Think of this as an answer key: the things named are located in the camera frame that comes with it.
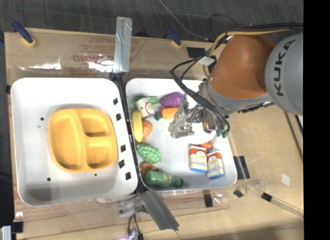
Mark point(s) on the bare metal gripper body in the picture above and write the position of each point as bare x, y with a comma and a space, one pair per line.
199, 117

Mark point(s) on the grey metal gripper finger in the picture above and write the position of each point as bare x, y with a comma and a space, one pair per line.
180, 130
182, 111

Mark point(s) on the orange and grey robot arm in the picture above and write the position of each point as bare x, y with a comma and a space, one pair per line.
239, 68

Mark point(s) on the orange carrot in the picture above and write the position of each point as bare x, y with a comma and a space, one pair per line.
168, 113

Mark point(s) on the purple grapes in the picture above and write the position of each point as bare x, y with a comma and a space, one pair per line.
171, 100

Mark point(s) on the white bowl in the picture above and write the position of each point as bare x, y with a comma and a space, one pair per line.
205, 137

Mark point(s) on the white plastic tray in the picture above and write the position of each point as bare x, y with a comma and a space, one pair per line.
33, 135
175, 153

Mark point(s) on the orange sausage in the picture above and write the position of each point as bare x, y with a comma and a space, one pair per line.
207, 145

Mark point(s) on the orange brown toy bread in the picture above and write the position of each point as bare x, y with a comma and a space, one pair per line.
147, 129

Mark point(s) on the red and white carton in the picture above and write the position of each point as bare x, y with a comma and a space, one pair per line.
198, 159
215, 165

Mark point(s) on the white can with orange print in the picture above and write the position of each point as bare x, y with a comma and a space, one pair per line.
145, 107

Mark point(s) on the green grapes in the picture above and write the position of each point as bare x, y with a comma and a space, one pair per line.
149, 153

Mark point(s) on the yellow banana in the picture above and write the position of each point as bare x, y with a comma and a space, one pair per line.
137, 126

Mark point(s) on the brown toy food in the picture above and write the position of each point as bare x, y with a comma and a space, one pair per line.
146, 167

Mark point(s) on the green bottle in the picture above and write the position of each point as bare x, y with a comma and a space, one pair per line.
159, 179

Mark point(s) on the brown cardboard board, red print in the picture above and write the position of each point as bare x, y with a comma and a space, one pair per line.
263, 151

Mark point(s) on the yellow divided plate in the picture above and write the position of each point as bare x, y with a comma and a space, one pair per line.
64, 141

